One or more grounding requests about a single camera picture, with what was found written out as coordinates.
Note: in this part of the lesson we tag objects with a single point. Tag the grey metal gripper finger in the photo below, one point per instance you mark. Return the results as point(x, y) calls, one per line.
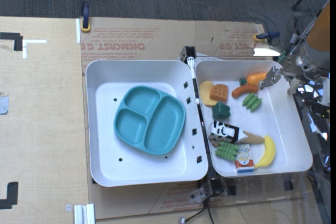
point(274, 73)
point(267, 82)

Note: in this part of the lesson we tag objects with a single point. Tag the yellow round biscuit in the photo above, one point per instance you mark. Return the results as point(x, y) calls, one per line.
point(204, 91)

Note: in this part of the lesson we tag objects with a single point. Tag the black and white milk carton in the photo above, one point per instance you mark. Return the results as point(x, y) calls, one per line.
point(225, 131)

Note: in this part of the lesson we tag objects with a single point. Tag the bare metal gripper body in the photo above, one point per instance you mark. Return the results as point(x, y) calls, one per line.
point(295, 68)

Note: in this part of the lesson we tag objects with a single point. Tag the orange carrot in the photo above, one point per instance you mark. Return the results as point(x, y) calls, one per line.
point(256, 78)

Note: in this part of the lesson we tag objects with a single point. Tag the thin black and white rod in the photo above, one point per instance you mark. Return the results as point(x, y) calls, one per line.
point(198, 105)

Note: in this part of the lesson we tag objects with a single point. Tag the tan ice cream cone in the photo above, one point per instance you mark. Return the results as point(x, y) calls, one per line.
point(254, 137)

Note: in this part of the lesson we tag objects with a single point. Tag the yellow banana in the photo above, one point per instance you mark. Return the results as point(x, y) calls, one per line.
point(270, 150)

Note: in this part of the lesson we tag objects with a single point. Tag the teal divided plate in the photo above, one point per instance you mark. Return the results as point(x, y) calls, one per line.
point(162, 123)

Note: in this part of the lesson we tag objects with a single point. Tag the brown toy waffle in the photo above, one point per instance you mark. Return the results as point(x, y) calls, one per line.
point(219, 92)

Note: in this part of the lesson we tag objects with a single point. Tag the green pea pods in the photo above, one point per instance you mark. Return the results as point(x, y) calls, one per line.
point(226, 150)
point(252, 101)

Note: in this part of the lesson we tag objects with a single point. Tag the orange and white juice carton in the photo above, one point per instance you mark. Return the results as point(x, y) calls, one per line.
point(244, 158)

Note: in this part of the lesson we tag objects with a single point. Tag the orange-brown sausage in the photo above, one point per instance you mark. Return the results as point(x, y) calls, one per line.
point(244, 90)

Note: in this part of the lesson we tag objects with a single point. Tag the white plastic tray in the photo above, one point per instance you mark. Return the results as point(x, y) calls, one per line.
point(110, 165)
point(283, 123)

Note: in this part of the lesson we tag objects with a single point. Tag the brown cardboard board red print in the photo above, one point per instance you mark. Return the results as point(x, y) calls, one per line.
point(147, 39)

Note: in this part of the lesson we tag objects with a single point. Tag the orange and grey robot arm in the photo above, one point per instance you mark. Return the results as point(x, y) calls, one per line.
point(319, 34)

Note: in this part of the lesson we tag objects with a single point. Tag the green bell pepper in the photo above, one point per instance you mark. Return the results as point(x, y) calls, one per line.
point(221, 110)

